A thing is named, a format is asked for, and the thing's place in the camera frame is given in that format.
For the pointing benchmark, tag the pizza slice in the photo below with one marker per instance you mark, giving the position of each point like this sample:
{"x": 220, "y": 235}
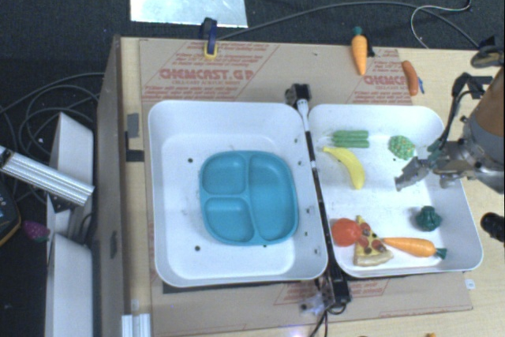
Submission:
{"x": 369, "y": 248}

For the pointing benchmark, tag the orange carrot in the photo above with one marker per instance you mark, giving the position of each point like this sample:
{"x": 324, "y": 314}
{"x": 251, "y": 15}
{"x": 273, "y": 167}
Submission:
{"x": 359, "y": 51}
{"x": 412, "y": 247}

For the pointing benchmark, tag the green bean bundle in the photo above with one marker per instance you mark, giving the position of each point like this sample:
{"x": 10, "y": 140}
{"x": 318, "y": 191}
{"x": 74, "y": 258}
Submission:
{"x": 350, "y": 138}

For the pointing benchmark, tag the orange sausage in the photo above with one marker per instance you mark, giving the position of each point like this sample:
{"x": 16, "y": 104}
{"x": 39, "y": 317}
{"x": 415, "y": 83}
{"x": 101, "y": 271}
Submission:
{"x": 410, "y": 78}

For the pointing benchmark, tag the white plastic tray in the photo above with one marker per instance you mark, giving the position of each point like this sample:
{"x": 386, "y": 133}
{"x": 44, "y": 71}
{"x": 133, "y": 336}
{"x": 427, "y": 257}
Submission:
{"x": 177, "y": 189}
{"x": 394, "y": 205}

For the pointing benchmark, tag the thin black and white rod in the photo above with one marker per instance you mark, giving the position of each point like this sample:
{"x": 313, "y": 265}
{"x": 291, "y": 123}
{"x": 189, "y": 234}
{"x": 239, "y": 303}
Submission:
{"x": 315, "y": 169}

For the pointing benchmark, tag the blue divided plate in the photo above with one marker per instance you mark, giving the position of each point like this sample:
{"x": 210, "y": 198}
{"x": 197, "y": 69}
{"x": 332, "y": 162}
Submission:
{"x": 248, "y": 197}

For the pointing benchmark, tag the yellow banana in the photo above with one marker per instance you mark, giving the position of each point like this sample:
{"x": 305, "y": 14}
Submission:
{"x": 353, "y": 165}

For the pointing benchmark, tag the red tomato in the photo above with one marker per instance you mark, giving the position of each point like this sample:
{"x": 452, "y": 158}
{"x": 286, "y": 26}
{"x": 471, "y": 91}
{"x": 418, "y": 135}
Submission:
{"x": 344, "y": 232}

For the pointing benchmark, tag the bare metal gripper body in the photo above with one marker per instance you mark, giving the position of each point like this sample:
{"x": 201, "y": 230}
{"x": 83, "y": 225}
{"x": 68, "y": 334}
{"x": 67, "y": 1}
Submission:
{"x": 457, "y": 161}

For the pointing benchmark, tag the black cylinder on white bracket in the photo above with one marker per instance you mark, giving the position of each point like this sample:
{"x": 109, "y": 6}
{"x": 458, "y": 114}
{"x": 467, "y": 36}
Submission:
{"x": 494, "y": 225}

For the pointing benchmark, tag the purple grapes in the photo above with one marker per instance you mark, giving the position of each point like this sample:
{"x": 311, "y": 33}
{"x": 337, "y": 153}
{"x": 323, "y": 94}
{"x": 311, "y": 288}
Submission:
{"x": 34, "y": 231}

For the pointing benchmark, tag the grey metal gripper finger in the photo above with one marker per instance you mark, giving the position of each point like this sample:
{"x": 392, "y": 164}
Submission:
{"x": 415, "y": 165}
{"x": 408, "y": 180}

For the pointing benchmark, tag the dark green broccoli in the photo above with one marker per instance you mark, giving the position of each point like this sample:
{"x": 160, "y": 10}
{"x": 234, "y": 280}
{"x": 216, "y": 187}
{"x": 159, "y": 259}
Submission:
{"x": 428, "y": 218}

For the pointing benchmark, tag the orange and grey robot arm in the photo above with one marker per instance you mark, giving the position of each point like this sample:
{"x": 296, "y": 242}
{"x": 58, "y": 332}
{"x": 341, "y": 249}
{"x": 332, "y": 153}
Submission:
{"x": 489, "y": 106}

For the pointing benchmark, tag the brown cardboard board red print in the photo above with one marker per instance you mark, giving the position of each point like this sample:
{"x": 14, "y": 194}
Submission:
{"x": 252, "y": 71}

